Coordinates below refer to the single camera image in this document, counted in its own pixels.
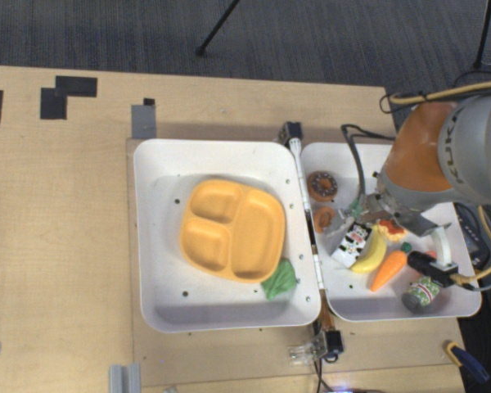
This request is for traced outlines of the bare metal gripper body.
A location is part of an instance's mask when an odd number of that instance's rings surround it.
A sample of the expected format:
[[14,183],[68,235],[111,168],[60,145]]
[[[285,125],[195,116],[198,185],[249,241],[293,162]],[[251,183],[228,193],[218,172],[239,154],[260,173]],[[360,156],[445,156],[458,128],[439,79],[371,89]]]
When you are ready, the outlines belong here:
[[353,217],[359,223],[361,223],[361,215],[367,212],[378,213],[378,220],[394,219],[399,227],[405,228],[410,233],[413,233],[418,237],[429,236],[437,228],[447,229],[451,226],[450,222],[437,224],[427,219],[422,214],[423,210],[414,210],[403,206],[388,192],[374,192],[370,195],[364,196],[362,200],[358,202],[357,206],[351,207],[351,212]]

